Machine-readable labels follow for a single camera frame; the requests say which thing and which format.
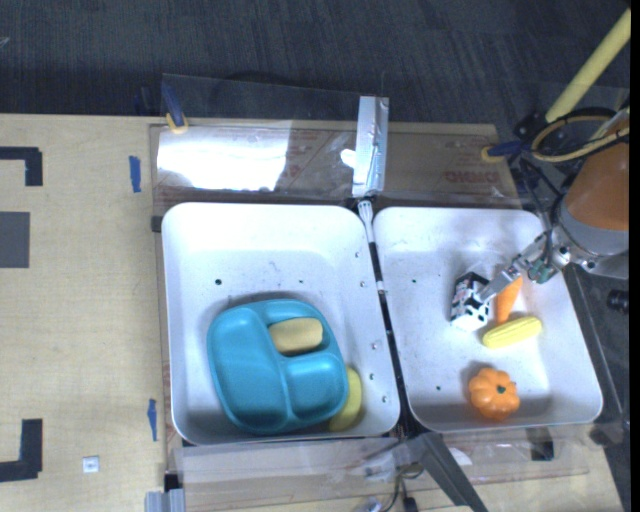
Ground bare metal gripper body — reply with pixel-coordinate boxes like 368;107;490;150
508;231;631;281

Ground orange carrot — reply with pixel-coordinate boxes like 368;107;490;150
493;275;525;326

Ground cow print carton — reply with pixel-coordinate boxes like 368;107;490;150
449;270;492;333

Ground yellow corn cob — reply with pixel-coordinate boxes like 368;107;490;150
481;315;544;350

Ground white plastic tray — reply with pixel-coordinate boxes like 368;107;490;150
160;201;403;447
371;205;605;435

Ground orange pumpkin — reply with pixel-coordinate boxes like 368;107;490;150
467;367;522;422

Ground yellow toy bread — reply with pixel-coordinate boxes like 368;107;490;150
267;316;325;358

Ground blue divided plate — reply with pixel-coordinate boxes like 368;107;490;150
205;297;351;436

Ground black cylinder on white bracket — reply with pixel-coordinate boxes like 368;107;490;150
606;288;631;315

